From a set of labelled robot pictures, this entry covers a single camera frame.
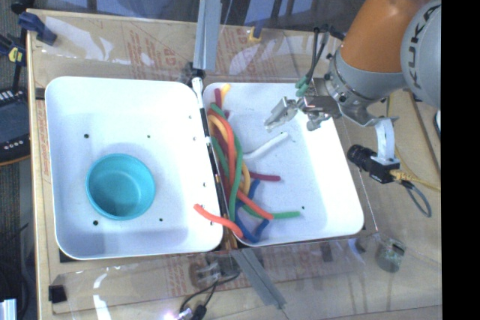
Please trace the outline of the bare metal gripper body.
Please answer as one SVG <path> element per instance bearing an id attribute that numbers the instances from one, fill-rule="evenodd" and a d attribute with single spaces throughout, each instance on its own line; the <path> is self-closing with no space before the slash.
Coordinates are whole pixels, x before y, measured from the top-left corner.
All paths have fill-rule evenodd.
<path id="1" fill-rule="evenodd" d="M 343 116 L 357 124 L 370 123 L 367 85 L 341 78 L 301 79 L 298 83 L 298 107 L 313 115 L 311 120 Z"/>

